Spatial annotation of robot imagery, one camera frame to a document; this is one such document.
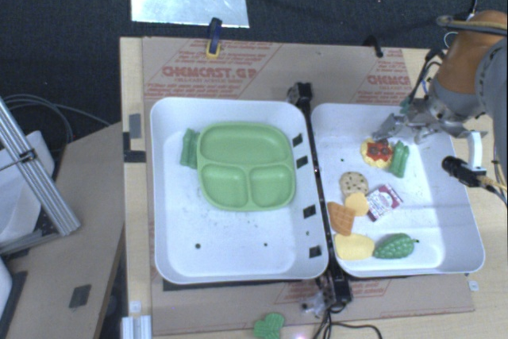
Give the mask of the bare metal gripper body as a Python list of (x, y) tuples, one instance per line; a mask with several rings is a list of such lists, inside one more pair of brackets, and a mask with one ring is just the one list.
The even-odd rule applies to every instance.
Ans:
[(470, 130), (464, 123), (478, 114), (477, 103), (466, 103), (453, 110), (438, 98), (415, 98), (403, 102), (406, 124), (414, 131), (414, 126), (433, 125), (436, 133), (446, 133), (454, 138), (466, 138)]

